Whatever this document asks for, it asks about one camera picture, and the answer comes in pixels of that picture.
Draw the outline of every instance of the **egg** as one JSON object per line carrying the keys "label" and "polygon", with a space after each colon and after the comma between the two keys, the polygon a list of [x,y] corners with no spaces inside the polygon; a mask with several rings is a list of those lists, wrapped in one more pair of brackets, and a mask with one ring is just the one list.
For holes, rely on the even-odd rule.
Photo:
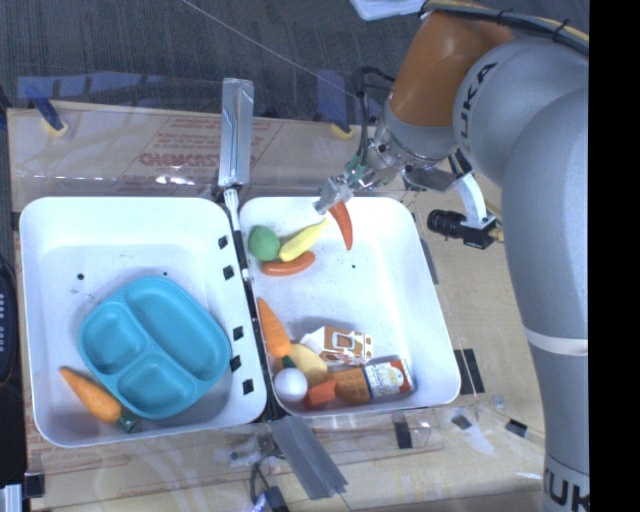
{"label": "egg", "polygon": [[273,379],[273,387],[280,400],[295,403],[307,395],[309,384],[304,373],[297,368],[284,368]]}

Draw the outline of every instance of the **white band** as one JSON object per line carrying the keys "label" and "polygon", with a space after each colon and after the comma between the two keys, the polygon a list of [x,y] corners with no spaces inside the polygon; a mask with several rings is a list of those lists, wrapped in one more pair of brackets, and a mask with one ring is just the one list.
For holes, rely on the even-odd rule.
{"label": "white band", "polygon": [[554,338],[553,336],[545,336],[544,334],[530,331],[526,327],[524,328],[524,333],[527,336],[529,343],[547,352],[563,356],[589,355],[589,340]]}

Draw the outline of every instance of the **blue bowl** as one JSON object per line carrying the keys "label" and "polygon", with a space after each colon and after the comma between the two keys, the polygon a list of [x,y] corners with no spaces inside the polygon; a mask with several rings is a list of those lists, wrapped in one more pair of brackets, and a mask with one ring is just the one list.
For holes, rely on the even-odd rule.
{"label": "blue bowl", "polygon": [[97,306],[80,327],[80,354],[135,415],[161,420],[193,405],[229,369],[215,319],[163,277],[143,277]]}

